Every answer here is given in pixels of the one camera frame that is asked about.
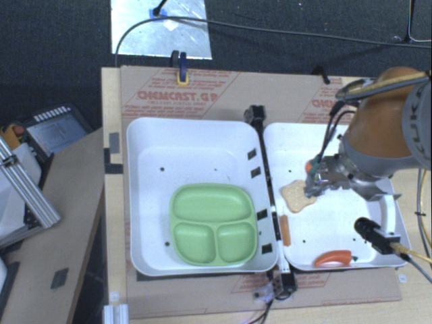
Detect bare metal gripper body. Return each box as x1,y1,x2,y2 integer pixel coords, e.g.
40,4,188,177
316,154,386,200

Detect tan bread slice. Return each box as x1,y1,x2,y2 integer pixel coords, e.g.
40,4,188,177
281,180,319,214

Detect thin black and white rod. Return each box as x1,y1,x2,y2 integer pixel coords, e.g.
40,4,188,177
254,115,292,283

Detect white plastic tray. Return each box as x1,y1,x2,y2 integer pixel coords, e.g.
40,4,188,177
126,117,279,277
263,122,412,271

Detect pale orange sausage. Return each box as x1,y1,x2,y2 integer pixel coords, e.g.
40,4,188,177
279,214,292,247

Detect orange carrot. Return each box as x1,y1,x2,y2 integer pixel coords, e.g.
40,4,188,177
314,249,359,268

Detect green divided plate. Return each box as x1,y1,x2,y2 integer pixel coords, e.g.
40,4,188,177
169,182,259,267

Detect brown cardboard board red print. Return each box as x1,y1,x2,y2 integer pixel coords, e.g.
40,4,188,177
120,65,403,320

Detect black cylinder on white bracket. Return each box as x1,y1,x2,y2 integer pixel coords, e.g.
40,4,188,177
354,194,402,255

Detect black block with thin wires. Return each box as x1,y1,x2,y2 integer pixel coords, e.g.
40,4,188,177
271,271,298,298
244,105,268,125

